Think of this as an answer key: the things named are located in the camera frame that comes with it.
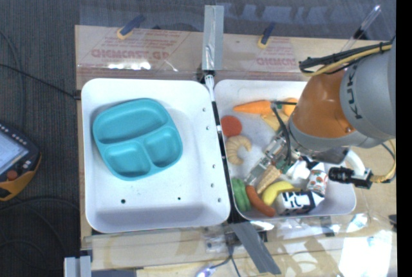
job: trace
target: sausage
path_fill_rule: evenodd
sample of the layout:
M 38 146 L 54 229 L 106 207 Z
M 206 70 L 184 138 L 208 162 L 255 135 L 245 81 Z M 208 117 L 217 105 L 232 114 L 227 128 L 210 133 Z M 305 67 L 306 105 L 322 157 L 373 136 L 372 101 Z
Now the sausage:
M 249 198 L 250 204 L 255 207 L 260 213 L 272 218 L 276 214 L 276 210 L 267 206 L 262 199 L 260 199 L 258 193 L 254 186 L 246 186 L 245 188 L 247 197 Z

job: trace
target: corn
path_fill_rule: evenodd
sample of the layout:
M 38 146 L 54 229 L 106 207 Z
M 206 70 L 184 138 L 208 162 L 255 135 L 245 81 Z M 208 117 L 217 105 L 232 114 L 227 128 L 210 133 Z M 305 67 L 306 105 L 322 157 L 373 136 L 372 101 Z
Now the corn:
M 256 187 L 256 192 L 260 195 L 270 184 L 272 184 L 282 172 L 273 165 L 269 165 L 262 174 L 262 178 Z

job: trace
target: black connector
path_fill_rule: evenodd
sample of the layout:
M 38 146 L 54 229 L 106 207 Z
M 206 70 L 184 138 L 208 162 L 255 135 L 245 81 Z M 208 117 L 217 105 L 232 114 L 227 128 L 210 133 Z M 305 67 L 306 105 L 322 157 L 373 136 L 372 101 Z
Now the black connector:
M 329 169 L 329 179 L 331 181 L 353 184 L 355 187 L 370 189 L 372 181 L 370 180 L 372 172 L 369 168 L 365 169 L 363 175 L 355 175 L 355 171 L 345 167 L 332 167 Z

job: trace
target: white tray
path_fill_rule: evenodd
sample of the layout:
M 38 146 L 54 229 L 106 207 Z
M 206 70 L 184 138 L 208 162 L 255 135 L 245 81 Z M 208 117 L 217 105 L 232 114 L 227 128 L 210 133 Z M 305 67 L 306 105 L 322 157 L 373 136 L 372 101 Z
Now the white tray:
M 219 116 L 226 115 L 237 117 L 243 126 L 242 135 L 247 136 L 252 142 L 252 150 L 247 152 L 241 148 L 240 157 L 244 160 L 240 166 L 228 162 L 230 177 L 244 179 L 248 172 L 255 166 L 256 162 L 263 156 L 263 151 L 274 138 L 275 132 L 259 115 L 249 113 L 238 113 L 232 109 L 234 106 L 252 102 L 255 100 L 285 100 L 289 97 L 299 98 L 306 82 L 297 81 L 244 81 L 223 80 L 215 87 L 215 98 L 218 106 Z M 325 164 L 326 170 L 331 167 Z M 294 182 L 296 186 L 302 186 L 302 182 Z M 329 181 L 326 188 L 325 199 L 315 209 L 305 215 L 299 216 L 325 216 L 345 215 L 354 210 L 356 206 L 356 195 L 351 184 L 340 184 Z M 285 218 L 276 216 L 268 218 L 255 209 L 249 212 L 239 212 L 248 220 L 273 220 Z
M 139 180 L 115 177 L 103 162 L 92 124 L 103 110 L 139 98 L 162 104 L 183 142 L 181 159 Z M 211 99 L 194 81 L 93 79 L 82 89 L 86 218 L 97 231 L 116 233 L 199 227 L 230 213 Z

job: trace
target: yellow cable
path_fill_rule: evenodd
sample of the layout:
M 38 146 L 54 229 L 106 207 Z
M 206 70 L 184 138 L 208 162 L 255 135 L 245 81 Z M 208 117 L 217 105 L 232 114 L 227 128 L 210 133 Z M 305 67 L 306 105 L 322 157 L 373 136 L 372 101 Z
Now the yellow cable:
M 312 73 L 306 73 L 306 72 L 304 72 L 303 74 L 304 74 L 305 76 L 307 76 L 307 77 L 314 77 L 315 75 L 319 75 L 319 74 L 325 73 L 325 72 L 327 72 L 327 71 L 330 71 L 330 70 L 332 70 L 332 69 L 335 69 L 336 67 L 338 67 L 338 66 L 340 66 L 340 65 L 343 65 L 343 64 L 345 64 L 345 63 L 347 63 L 347 62 L 353 61 L 353 60 L 355 60 L 355 59 L 359 59 L 359 58 L 364 57 L 364 56 L 367 56 L 367 55 L 371 55 L 371 54 L 373 54 L 373 53 L 379 53 L 379 52 L 384 51 L 384 50 L 389 50 L 389 49 L 391 49 L 391 48 L 392 48 L 392 45 L 389 44 L 389 45 L 386 45 L 386 46 L 369 49 L 369 50 L 366 50 L 366 51 L 361 52 L 361 53 L 356 53 L 355 55 L 349 56 L 349 57 L 347 57 L 347 58 L 345 58 L 345 59 L 342 59 L 342 60 L 340 60 L 340 61 L 338 61 L 338 62 L 335 62 L 335 63 L 332 63 L 332 64 L 328 64 L 328 65 L 322 66 L 321 68 L 319 68 L 319 69 L 318 69 L 317 71 L 315 71 L 315 72 L 312 72 Z
M 393 159 L 392 168 L 385 175 L 372 175 L 371 176 L 371 182 L 373 182 L 373 183 L 382 183 L 386 180 L 391 179 L 393 177 L 393 175 L 395 175 L 395 171 L 396 171 L 396 168 L 397 168 L 397 154 L 396 154 L 395 145 L 394 145 L 392 140 L 389 141 L 389 144 L 391 144 L 393 154 L 395 156 L 395 158 Z

